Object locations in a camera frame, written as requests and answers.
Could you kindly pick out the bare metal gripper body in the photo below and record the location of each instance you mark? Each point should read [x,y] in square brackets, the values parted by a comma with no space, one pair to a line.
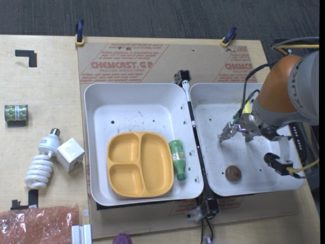
[251,124]

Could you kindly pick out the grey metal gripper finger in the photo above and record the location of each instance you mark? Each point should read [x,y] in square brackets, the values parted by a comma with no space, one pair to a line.
[228,132]
[249,136]

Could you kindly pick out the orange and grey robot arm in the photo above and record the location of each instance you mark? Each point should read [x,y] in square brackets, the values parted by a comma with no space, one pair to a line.
[281,90]

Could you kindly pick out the white plastic tray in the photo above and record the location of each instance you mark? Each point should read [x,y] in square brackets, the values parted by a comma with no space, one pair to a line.
[142,110]
[228,151]

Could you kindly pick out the thin black and white rod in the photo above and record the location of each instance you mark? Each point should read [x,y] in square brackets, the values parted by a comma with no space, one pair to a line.
[196,138]

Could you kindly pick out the brown chocolate doughnut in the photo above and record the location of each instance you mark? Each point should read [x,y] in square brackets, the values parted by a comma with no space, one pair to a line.
[233,173]

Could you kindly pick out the green plastic bottle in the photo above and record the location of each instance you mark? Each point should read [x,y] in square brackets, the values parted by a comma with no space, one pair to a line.
[178,159]

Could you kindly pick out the yellow divided plate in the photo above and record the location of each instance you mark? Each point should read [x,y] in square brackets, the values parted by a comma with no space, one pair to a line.
[152,161]

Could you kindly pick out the brown cardboard board red print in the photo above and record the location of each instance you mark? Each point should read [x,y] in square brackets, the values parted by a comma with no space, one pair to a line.
[162,60]

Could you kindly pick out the purple round object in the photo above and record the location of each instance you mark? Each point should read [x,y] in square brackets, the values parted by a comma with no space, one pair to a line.
[122,239]

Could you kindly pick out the white cube box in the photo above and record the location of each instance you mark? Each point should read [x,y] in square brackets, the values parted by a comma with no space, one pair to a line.
[70,154]

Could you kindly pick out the white spiral light bulb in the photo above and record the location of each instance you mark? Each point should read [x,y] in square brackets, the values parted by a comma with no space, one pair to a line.
[40,166]

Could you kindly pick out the green patterned can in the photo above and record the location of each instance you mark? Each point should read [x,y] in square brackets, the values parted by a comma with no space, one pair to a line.
[15,113]

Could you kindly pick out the black cylinder on white bracket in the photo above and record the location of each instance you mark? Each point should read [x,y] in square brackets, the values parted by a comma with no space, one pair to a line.
[275,163]

